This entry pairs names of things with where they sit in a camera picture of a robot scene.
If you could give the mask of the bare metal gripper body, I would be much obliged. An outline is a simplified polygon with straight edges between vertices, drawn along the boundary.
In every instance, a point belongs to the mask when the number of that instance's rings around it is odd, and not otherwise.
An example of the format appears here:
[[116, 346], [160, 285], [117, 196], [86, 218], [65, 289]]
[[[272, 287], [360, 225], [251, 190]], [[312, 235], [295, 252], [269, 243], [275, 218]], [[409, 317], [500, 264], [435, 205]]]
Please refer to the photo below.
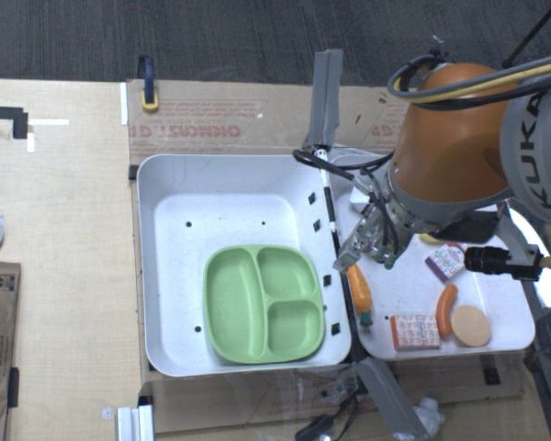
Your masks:
[[379, 197], [365, 207], [362, 219], [349, 235], [348, 247], [354, 241], [368, 241], [368, 254], [364, 256], [397, 260], [419, 232], [423, 232], [421, 217], [394, 196]]

